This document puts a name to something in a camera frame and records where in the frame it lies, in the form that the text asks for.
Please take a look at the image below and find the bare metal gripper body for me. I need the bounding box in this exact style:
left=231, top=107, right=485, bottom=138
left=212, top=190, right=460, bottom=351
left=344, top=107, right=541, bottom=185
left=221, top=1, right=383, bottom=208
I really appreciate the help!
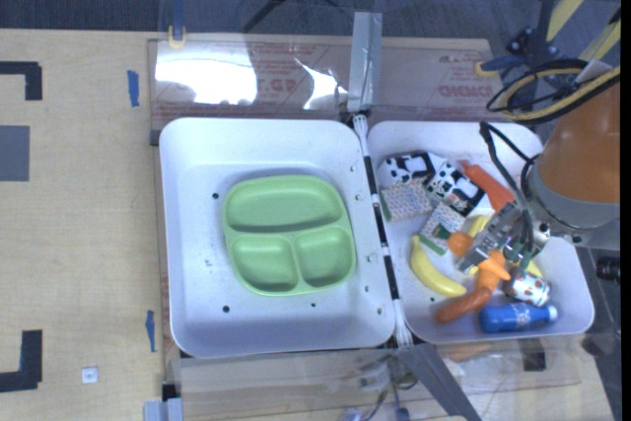
left=480, top=200, right=621, bottom=262

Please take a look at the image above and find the orange carrot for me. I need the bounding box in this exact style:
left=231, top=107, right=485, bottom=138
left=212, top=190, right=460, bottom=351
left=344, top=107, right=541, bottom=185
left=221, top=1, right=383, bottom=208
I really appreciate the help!
left=447, top=231, right=513, bottom=293

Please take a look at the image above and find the orange bottle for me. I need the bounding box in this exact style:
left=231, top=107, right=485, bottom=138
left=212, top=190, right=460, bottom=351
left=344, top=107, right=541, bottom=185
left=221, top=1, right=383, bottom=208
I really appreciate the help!
left=460, top=161, right=517, bottom=213

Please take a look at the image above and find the white and green dotted packet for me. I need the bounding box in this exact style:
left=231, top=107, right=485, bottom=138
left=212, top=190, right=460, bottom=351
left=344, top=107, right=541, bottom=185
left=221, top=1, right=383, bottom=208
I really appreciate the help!
left=418, top=201, right=467, bottom=256

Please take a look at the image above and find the orange-brown sausage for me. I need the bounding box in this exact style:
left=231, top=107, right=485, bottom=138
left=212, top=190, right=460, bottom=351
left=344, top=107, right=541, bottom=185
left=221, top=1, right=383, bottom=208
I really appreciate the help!
left=436, top=285, right=494, bottom=324

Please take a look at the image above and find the white can with red spots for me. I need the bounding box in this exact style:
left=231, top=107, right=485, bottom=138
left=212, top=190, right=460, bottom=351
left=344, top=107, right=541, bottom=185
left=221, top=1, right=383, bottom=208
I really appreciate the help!
left=503, top=269, right=552, bottom=308

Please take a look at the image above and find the blue bottle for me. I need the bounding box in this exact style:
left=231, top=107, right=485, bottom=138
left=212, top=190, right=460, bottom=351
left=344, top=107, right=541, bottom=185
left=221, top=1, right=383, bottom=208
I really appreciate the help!
left=478, top=302, right=559, bottom=334

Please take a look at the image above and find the white plastic tray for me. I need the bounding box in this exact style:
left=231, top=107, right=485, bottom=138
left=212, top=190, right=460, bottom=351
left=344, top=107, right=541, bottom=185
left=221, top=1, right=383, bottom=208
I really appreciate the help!
left=158, top=116, right=397, bottom=359
left=367, top=120, right=596, bottom=345

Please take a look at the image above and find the thin black and white rod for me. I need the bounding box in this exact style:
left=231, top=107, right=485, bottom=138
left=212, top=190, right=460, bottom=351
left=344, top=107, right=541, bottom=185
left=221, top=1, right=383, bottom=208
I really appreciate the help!
left=352, top=111, right=413, bottom=349

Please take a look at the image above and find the brown cardboard board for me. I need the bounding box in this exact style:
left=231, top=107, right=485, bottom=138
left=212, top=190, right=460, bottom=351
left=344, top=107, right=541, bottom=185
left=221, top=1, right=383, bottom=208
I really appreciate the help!
left=147, top=33, right=583, bottom=390

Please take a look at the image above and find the green divided plate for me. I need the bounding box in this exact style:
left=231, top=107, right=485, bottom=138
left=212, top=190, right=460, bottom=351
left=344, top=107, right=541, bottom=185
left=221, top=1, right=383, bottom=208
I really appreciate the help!
left=221, top=175, right=357, bottom=297

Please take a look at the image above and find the black cylinder on white bracket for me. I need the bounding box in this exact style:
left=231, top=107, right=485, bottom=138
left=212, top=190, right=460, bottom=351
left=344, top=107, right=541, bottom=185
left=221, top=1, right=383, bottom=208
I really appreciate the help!
left=595, top=255, right=621, bottom=283

